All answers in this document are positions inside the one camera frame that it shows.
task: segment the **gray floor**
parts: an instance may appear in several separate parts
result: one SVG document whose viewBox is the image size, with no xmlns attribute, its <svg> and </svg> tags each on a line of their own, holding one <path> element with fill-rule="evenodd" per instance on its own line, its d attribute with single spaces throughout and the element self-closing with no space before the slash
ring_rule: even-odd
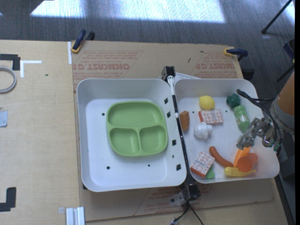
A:
<svg viewBox="0 0 300 225">
<path fill-rule="evenodd" d="M 226 44 L 248 51 L 241 68 L 255 69 L 250 81 L 259 98 L 273 98 L 289 74 L 276 80 L 292 65 L 283 46 L 295 38 L 295 1 L 266 34 L 261 30 L 287 1 L 0 0 L 0 39 L 70 41 L 84 28 L 101 41 Z M 287 158 L 295 154 L 289 134 L 284 150 Z M 295 224 L 294 202 L 287 199 L 295 194 L 294 180 L 275 180 L 287 220 Z"/>
</svg>

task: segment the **hot dog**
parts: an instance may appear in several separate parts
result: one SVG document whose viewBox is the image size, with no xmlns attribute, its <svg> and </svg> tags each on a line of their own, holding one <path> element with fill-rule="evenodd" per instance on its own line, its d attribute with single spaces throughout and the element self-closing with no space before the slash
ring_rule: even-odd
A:
<svg viewBox="0 0 300 225">
<path fill-rule="evenodd" d="M 215 161 L 219 163 L 223 167 L 233 167 L 233 164 L 223 157 L 218 153 L 217 149 L 214 146 L 211 146 L 209 148 L 210 155 L 212 155 L 215 158 Z"/>
</svg>

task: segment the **orange carrot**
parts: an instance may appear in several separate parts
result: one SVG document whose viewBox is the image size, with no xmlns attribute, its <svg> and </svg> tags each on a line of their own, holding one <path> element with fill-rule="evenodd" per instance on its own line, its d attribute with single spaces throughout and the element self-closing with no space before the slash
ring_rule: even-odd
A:
<svg viewBox="0 0 300 225">
<path fill-rule="evenodd" d="M 232 162 L 227 161 L 218 153 L 217 149 L 214 146 L 209 148 L 210 154 L 215 158 L 216 162 L 223 167 L 233 167 Z"/>
<path fill-rule="evenodd" d="M 236 152 L 236 155 L 235 155 L 235 159 L 234 159 L 234 162 L 233 162 L 233 167 L 237 167 L 237 163 L 238 163 L 238 160 L 246 155 L 248 155 L 248 153 L 250 152 L 250 147 L 244 147 L 244 149 L 238 149 L 238 151 Z"/>
</svg>

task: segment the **wooden table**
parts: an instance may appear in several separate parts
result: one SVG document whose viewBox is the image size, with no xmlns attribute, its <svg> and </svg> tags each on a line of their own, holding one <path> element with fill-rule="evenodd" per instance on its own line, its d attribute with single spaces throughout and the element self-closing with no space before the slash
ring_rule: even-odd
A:
<svg viewBox="0 0 300 225">
<path fill-rule="evenodd" d="M 0 94 L 8 110 L 0 128 L 0 203 L 16 187 L 16 206 L 0 212 L 2 225 L 65 224 L 65 208 L 80 206 L 72 66 L 67 42 L 0 41 L 0 53 L 42 61 L 16 71 L 17 85 Z M 0 72 L 0 89 L 9 76 Z M 274 179 L 271 202 L 197 210 L 204 224 L 287 224 Z M 102 225 L 169 224 L 181 212 L 89 222 Z M 200 224 L 189 211 L 180 224 Z"/>
</svg>

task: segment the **yellow lemon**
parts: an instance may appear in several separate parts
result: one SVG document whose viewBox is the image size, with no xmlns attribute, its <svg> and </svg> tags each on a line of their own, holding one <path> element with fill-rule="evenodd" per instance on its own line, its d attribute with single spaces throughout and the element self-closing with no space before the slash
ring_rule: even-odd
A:
<svg viewBox="0 0 300 225">
<path fill-rule="evenodd" d="M 204 110 L 210 110 L 215 108 L 215 101 L 212 97 L 205 95 L 199 97 L 199 105 Z"/>
</svg>

